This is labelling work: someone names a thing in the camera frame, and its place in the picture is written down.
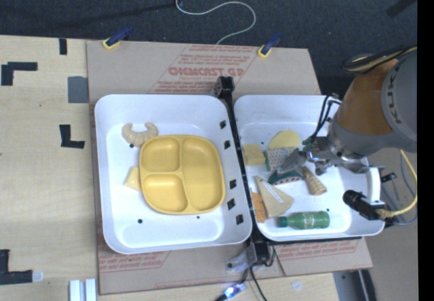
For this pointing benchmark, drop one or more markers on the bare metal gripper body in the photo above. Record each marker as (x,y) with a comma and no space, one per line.
(330,153)

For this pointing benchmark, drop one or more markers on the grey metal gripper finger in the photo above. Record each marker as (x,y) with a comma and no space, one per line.
(322,167)
(292,161)

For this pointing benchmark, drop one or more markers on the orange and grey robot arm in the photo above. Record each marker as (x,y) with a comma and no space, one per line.
(369,106)

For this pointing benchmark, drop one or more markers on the dotted beige toy cracker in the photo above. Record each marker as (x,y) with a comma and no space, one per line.
(278,157)

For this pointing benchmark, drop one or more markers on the beige toy ice cream cone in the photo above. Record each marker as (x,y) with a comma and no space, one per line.
(314,182)

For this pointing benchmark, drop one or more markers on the dark green toy watermelon slice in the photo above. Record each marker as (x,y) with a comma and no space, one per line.
(285,179)

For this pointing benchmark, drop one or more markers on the yellow half-round toy slice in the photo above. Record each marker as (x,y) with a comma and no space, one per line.
(285,139)

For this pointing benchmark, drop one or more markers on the yellow toy butter block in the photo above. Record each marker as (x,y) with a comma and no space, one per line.
(253,154)

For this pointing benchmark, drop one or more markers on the beige toy sandwich wedge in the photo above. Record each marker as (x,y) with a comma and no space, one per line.
(274,199)

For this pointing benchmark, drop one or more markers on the green plastic bottle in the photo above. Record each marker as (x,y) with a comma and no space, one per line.
(306,220)

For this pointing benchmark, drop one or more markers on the orange toy chips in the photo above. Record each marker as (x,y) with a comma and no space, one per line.
(259,211)

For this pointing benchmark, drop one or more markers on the white plastic tray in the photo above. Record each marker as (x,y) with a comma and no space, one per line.
(118,225)
(339,225)

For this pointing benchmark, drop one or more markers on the yellow divided plate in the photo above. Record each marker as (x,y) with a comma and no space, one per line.
(183,174)

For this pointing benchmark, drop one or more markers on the beige toy croissant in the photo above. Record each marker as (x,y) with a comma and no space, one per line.
(137,137)

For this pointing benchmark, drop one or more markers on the yellow toy cheese wedge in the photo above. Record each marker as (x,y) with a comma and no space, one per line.
(133,179)

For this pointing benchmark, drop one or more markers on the brown cardboard board red print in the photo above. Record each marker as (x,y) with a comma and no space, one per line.
(152,69)

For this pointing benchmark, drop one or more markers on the black cylinder on white bracket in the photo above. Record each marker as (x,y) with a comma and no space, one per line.
(360,204)

